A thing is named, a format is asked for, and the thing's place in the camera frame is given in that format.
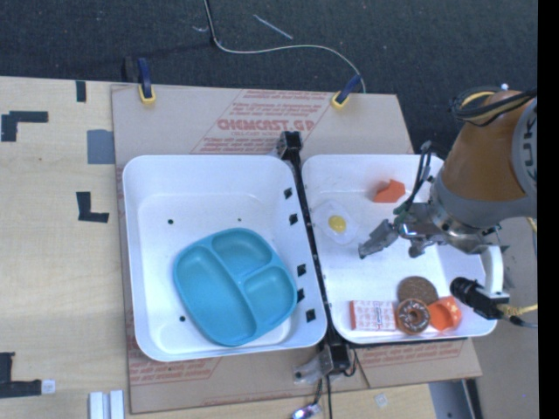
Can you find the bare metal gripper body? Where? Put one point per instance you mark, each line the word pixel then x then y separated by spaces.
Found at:
pixel 441 230

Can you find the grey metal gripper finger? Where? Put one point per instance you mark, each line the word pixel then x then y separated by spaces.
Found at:
pixel 377 238
pixel 418 247

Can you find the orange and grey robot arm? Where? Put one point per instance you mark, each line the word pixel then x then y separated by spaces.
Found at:
pixel 485 164

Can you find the white plastic tray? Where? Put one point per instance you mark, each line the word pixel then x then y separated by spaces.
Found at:
pixel 375 269
pixel 205 190

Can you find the brown round biscuit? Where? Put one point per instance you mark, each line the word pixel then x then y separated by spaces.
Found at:
pixel 417 288

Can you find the white fried egg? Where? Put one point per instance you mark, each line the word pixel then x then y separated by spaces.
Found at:
pixel 337 223

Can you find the orange cheese wedge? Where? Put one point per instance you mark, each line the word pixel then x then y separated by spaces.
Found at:
pixel 390 191

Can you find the thin black rod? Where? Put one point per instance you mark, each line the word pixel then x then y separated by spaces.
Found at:
pixel 311 234

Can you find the chocolate sprinkled doughnut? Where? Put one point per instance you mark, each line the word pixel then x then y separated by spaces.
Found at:
pixel 412 316

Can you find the orange cup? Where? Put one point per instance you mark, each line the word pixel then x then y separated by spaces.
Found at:
pixel 444 313

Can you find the orange and white packet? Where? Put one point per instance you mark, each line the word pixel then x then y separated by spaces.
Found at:
pixel 371 315

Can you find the blue divided plate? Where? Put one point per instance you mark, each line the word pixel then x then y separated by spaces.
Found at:
pixel 233 286

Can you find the brown cardboard board red print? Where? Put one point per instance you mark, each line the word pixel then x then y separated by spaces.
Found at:
pixel 183 116

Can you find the black cylinder on white bracket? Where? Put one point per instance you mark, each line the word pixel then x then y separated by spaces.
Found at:
pixel 480 293

